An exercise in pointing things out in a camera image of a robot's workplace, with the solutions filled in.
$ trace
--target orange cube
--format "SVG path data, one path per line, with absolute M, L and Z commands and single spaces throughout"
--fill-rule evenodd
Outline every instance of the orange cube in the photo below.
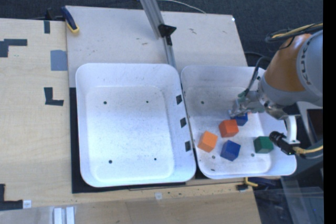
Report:
M 202 134 L 200 142 L 198 143 L 197 147 L 206 152 L 210 152 L 215 148 L 217 140 L 218 140 L 217 135 L 211 132 L 205 131 Z
M 232 137 L 239 132 L 237 121 L 235 119 L 224 120 L 218 127 L 222 137 Z

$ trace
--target green cube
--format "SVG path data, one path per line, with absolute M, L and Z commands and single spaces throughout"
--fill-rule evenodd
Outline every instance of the green cube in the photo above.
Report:
M 268 136 L 259 136 L 253 141 L 256 153 L 269 153 L 273 150 L 273 143 Z

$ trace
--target yellow cable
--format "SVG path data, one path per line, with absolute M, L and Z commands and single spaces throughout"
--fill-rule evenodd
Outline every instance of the yellow cable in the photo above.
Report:
M 323 145 L 317 147 L 317 148 L 312 148 L 311 150 L 305 150 L 303 148 L 300 148 L 300 147 L 294 147 L 293 150 L 298 153 L 298 154 L 307 154 L 307 153 L 313 153 L 313 152 L 316 152 L 316 151 L 320 151 L 323 149 Z
M 316 26 L 316 27 L 318 27 L 318 26 L 322 26 L 322 25 L 323 25 L 323 23 L 301 26 L 301 27 L 299 27 L 299 28 L 293 29 L 293 30 L 291 30 L 291 31 L 289 31 L 289 32 L 286 32 L 286 33 L 284 33 L 284 34 L 275 34 L 274 36 L 272 36 L 272 38 L 277 38 L 277 37 L 281 37 L 281 36 L 291 35 L 291 34 L 293 34 L 293 33 L 296 33 L 296 32 L 302 31 L 302 30 L 304 30 L 304 29 L 306 29 L 306 28 L 309 28 L 309 27 L 311 27 L 311 26 Z
M 251 187 L 258 187 L 257 183 L 253 183 L 253 182 L 248 181 L 248 177 L 244 177 L 244 183 L 248 186 L 251 186 Z

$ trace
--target wooden board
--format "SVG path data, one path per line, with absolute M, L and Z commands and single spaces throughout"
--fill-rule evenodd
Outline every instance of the wooden board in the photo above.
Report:
M 66 25 L 50 22 L 46 34 L 43 21 L 0 19 L 0 29 L 0 41 L 27 39 L 27 46 L 10 46 L 8 57 L 0 58 L 0 183 L 6 184 L 5 200 L 31 200 L 33 207 L 42 207 L 152 199 L 157 189 L 71 193 L 68 72 L 52 71 L 50 62 L 52 50 L 67 51 Z M 64 100 L 63 106 L 45 105 L 44 87 L 52 87 L 53 98 Z M 163 197 L 239 194 L 235 185 L 241 182 L 193 179 L 167 188 Z M 255 206 L 254 199 L 249 202 Z
M 67 29 L 69 85 L 88 62 L 167 63 L 143 10 L 69 6 L 80 30 Z M 176 69 L 189 65 L 246 66 L 232 15 L 162 12 L 171 35 Z
M 75 205 L 75 223 L 261 224 L 252 192 L 172 199 L 134 199 Z M 0 213 L 1 223 L 53 224 L 55 207 Z

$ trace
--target black mat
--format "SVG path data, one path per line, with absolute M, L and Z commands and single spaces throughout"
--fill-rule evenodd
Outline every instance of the black mat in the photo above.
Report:
M 72 193 L 97 193 L 104 191 L 113 191 L 120 189 L 136 189 L 136 188 L 151 188 L 151 187 L 170 187 L 183 186 L 182 183 L 167 183 L 167 184 L 145 184 L 132 186 L 118 186 L 118 187 L 92 187 L 87 184 L 80 173 L 79 162 L 79 141 L 78 141 L 78 121 L 77 121 L 77 98 L 76 88 L 69 89 L 70 94 L 70 135 L 71 135 L 71 183 Z

